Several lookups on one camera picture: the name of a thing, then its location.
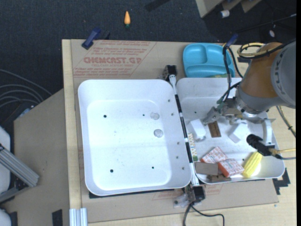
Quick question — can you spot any orange carrot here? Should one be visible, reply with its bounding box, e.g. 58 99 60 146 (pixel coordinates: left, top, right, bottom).
124 10 132 28

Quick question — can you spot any white bottle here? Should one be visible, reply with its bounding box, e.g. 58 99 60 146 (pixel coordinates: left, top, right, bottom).
189 119 207 142

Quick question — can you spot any grey brown flat card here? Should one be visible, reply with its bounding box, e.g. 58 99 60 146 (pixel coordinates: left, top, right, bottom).
194 161 220 176

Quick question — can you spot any brown flat block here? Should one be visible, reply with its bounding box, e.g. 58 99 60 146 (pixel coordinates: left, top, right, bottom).
206 174 232 183

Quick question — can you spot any blue divided plate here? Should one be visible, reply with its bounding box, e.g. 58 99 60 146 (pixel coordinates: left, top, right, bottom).
182 42 236 79

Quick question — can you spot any white carton with orange print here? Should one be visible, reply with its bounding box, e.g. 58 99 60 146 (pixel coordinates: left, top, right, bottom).
187 133 198 162

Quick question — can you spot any orange packet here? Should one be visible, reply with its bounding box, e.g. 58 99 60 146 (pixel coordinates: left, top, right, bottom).
200 146 229 164
217 158 246 178

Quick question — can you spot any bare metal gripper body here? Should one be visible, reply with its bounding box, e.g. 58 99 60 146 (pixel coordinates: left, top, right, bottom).
218 97 268 125

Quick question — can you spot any white block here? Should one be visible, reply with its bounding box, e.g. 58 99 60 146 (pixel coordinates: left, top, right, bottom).
227 123 243 144

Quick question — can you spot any yellow corn cob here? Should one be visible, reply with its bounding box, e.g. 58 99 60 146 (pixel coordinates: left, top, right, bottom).
242 151 263 178

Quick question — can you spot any thin black and white rod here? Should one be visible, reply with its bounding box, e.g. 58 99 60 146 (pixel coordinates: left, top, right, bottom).
169 75 200 186

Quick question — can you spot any white plastic tray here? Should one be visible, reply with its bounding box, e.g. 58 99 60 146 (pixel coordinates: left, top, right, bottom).
175 77 286 185
77 79 192 196

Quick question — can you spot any brown cardboard board, red print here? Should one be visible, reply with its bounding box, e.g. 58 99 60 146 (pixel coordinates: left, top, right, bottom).
70 39 280 223

